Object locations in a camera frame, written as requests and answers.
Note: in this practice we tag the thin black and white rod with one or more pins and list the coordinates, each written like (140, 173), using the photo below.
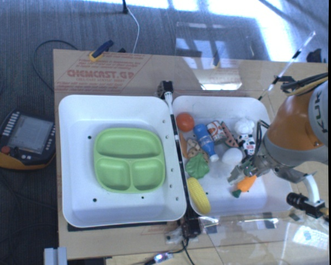
(179, 153)

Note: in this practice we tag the white toy egg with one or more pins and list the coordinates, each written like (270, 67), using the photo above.
(232, 156)

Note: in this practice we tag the beige toy biscuit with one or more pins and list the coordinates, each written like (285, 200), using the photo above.
(194, 148)

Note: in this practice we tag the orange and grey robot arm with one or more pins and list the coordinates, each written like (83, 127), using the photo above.
(291, 123)

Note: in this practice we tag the green toy lettuce leaf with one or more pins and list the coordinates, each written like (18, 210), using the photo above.
(197, 166)

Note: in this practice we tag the green divided plate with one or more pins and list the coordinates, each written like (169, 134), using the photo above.
(128, 159)

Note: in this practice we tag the brown cardboard board red print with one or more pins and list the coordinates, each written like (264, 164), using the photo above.
(104, 73)

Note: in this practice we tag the red and white can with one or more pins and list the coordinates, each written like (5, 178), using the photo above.
(215, 131)

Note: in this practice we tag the blue toy bottle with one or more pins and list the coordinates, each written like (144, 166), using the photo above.
(205, 140)

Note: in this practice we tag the yellow toy corn cob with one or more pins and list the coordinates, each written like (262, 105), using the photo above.
(198, 195)

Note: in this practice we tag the orange toy carrot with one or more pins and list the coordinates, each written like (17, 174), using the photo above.
(246, 184)

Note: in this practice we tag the white plastic tray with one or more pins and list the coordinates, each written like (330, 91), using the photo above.
(80, 148)
(226, 200)

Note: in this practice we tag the orange toy slice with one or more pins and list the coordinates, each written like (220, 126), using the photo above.
(183, 146)

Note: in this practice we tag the red-orange toy tomato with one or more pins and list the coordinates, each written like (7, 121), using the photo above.
(185, 121)

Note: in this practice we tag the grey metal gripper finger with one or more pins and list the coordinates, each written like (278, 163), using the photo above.
(240, 180)
(235, 172)

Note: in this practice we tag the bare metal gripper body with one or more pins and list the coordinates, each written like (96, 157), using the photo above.
(260, 166)

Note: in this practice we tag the white toy chef hat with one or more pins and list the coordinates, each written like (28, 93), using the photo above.
(244, 126)

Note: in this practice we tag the red watermelon slice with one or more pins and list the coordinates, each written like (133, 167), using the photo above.
(229, 138)

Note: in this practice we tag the black cylinder on white bracket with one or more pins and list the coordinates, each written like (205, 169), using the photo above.
(306, 201)

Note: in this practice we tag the black and white cow carton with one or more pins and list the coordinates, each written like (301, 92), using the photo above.
(247, 145)

